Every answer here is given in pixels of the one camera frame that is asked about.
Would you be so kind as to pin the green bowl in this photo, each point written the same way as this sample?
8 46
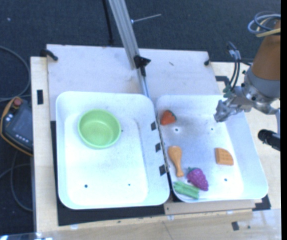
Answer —
99 129

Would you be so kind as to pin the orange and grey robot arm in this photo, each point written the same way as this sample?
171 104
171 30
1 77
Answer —
267 59

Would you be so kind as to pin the purple grapes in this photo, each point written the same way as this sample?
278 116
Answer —
198 179

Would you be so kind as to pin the pale wood board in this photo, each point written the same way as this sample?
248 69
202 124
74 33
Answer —
95 69

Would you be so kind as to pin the black cylinder on white bracket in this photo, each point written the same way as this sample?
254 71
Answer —
268 137

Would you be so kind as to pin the tan chicken drumstick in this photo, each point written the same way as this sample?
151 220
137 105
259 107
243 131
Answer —
175 157

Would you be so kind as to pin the orange waffle biscuit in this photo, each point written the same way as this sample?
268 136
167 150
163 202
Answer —
223 157

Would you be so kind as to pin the orange carrot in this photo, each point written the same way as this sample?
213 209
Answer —
167 117

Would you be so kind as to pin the white plastic tray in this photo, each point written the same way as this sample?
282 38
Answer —
108 174
201 144

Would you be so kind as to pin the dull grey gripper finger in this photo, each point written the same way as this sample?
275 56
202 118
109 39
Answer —
219 112
229 112

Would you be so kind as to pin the green bean pods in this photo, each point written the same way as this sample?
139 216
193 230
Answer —
186 190

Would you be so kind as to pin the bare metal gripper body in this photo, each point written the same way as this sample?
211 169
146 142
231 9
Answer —
246 100

